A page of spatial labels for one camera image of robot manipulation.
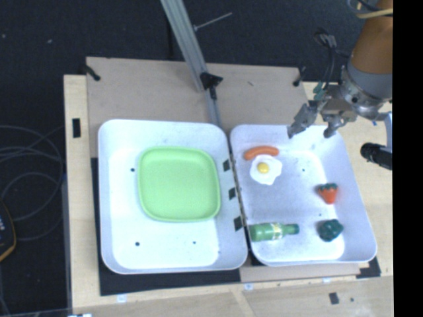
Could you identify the red toy strawberry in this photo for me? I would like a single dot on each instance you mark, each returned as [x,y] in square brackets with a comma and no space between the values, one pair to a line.
[328,193]

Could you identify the green toy bottle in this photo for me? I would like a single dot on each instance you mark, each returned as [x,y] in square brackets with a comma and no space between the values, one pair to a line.
[269,232]

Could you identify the white plastic tray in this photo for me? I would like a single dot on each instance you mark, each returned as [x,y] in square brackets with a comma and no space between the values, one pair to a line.
[165,246]
[291,203]

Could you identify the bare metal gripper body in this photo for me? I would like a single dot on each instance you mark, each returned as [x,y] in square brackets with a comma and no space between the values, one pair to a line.
[358,106]

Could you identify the black cylinder on white bracket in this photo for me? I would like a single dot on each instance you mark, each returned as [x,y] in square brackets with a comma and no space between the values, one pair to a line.
[378,155]

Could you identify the green plate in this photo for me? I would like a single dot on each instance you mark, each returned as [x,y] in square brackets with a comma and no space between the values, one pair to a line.
[178,183]

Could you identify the white toy fried egg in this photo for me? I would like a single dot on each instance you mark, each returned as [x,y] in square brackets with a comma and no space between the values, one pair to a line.
[264,172]

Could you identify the brown cardboard board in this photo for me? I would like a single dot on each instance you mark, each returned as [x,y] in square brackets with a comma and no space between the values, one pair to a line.
[148,91]

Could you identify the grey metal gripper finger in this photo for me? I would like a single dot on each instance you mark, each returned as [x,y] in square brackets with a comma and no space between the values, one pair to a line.
[334,124]
[301,120]

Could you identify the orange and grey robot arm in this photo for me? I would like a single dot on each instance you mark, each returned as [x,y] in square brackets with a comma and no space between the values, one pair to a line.
[373,48]

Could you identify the orange toy sausage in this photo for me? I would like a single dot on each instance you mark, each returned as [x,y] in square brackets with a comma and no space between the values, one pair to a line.
[261,151]

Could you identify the dark green toy broccoli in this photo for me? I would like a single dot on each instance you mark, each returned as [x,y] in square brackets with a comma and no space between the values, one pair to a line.
[330,230]

